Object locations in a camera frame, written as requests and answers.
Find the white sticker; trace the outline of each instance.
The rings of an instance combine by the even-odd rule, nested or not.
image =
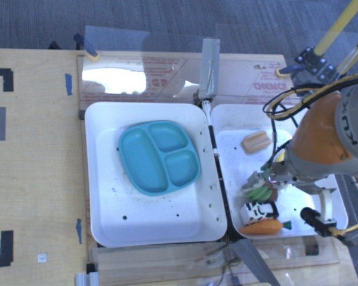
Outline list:
[[[37,262],[46,263],[48,261],[48,253],[38,253],[37,254]]]

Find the black tape marking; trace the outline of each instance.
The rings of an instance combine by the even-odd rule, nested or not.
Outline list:
[[[13,262],[13,231],[1,231],[0,267],[11,266]]]
[[[13,71],[9,68],[0,68],[0,76],[2,76],[3,92],[13,92]]]
[[[80,110],[80,111],[78,112],[78,118],[79,118],[80,120],[85,120],[85,111],[86,111],[86,110]]]
[[[77,234],[78,234],[78,241],[79,241],[79,244],[81,245],[82,244],[82,235],[81,235],[82,227],[81,227],[80,218],[77,218],[76,230],[77,230]]]

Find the wooden countertop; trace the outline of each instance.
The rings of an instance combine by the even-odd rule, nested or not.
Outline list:
[[[13,92],[3,92],[0,77],[0,107],[6,108],[6,136],[0,141],[0,240],[1,231],[14,234],[13,261],[0,268],[0,285],[72,285],[76,273],[86,272],[78,119],[81,55],[82,51],[0,49],[0,68],[14,73]],[[72,95],[67,93],[66,74],[72,77]],[[358,285],[347,248],[338,241],[334,245],[339,262],[274,270],[276,278],[282,285]],[[257,281],[247,277],[245,282]]]

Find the blue divided plate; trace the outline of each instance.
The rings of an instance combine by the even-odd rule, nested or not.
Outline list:
[[[172,121],[153,121],[127,129],[119,138],[118,150],[131,183],[149,196],[184,188],[200,175],[192,141]]]

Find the wooden board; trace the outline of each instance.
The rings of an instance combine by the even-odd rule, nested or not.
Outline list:
[[[0,234],[14,232],[14,260],[0,268],[0,285],[72,285],[75,273],[86,271],[78,54],[0,49],[0,68],[14,72],[14,92],[2,91],[0,77],[0,107],[7,109]],[[65,74],[72,76],[71,96]],[[47,253],[47,262],[38,262],[39,253]]]

